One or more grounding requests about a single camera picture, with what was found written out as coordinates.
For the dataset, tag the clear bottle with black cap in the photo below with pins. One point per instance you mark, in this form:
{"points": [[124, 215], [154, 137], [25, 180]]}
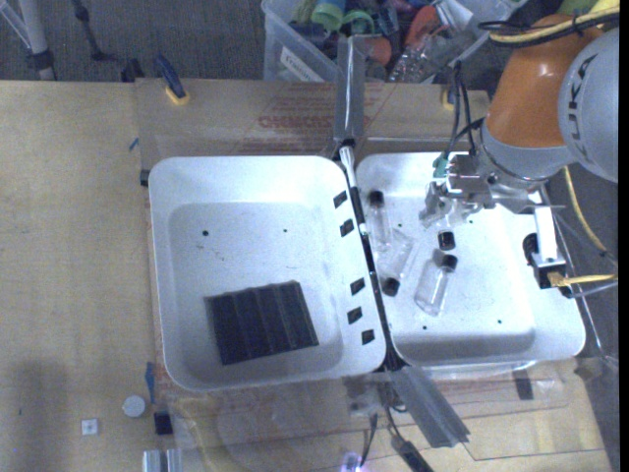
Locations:
{"points": [[446, 240], [435, 285], [395, 263], [379, 219]]}

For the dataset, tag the black cylinder on white bracket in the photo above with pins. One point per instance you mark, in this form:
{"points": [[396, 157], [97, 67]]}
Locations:
{"points": [[545, 249]]}

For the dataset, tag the white round disc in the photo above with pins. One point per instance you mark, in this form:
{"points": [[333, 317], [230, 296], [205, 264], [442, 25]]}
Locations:
{"points": [[133, 406]]}

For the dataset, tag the clear plastic storage bin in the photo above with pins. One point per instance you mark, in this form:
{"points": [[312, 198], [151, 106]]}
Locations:
{"points": [[314, 62]]}

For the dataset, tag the brown cardboard board red print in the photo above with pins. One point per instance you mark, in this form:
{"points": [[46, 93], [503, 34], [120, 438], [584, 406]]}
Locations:
{"points": [[236, 116]]}

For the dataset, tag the white plastic tray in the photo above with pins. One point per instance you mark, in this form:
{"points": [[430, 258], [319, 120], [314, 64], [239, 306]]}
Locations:
{"points": [[486, 308], [255, 244]]}

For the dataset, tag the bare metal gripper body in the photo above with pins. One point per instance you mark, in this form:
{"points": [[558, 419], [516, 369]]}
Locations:
{"points": [[469, 177]]}

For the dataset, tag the black ribbed rectangular pad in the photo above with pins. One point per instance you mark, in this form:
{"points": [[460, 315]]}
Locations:
{"points": [[263, 322]]}

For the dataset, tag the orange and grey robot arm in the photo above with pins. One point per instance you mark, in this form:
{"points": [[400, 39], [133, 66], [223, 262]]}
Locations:
{"points": [[526, 101]]}

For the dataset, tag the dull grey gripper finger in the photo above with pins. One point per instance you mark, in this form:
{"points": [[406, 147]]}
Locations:
{"points": [[435, 204], [464, 212]]}

